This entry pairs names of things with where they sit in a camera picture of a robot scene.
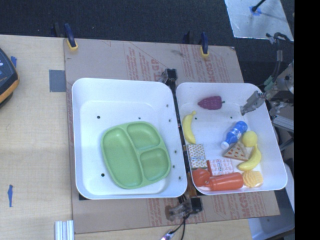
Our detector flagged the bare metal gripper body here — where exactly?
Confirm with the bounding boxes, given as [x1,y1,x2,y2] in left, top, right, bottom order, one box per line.
[265,61,295,104]

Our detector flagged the blue and white bottle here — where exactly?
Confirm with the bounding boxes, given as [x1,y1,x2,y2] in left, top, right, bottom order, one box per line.
[220,120,249,150]

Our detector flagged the yellow lemon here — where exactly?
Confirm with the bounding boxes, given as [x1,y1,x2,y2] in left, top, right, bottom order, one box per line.
[241,130,259,148]

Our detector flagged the purple grapes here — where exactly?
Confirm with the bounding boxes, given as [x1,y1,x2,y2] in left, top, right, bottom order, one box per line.
[197,95,226,111]

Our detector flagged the white plastic tray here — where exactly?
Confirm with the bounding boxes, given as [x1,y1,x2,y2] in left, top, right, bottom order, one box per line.
[71,77,189,201]
[175,81,289,196]

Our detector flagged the pizza slice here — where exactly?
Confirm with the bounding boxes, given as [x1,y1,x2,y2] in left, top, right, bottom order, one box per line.
[222,141,251,163]

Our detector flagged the yellow banana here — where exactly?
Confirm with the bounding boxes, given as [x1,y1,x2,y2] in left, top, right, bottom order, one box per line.
[181,110,198,145]
[237,143,263,172]

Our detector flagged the red print white carton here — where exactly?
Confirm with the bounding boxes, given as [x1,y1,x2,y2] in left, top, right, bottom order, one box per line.
[206,158,235,176]

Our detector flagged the yellow ridged biscuit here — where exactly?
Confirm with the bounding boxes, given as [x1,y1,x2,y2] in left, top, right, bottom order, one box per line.
[242,170,264,188]

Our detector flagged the thin black rod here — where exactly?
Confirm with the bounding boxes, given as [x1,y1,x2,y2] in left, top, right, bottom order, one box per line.
[170,80,195,199]

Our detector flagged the orange print white carton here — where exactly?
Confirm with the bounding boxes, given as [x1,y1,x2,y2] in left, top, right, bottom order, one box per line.
[186,143,209,170]

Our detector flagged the orange bottle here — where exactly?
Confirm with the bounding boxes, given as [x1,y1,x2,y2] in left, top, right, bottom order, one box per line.
[204,171,245,192]

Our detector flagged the red-orange rounded toy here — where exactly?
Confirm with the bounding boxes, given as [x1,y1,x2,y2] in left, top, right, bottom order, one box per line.
[191,167,212,188]

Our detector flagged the brown cardboard board red print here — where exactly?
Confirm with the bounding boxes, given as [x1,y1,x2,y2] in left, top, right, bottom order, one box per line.
[63,38,281,235]

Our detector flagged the green divided plate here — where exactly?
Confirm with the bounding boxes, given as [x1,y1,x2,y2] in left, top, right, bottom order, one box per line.
[100,120,172,190]

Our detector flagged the black block with wires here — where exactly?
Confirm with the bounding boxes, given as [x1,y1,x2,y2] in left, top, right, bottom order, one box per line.
[189,196,204,214]
[161,68,179,84]

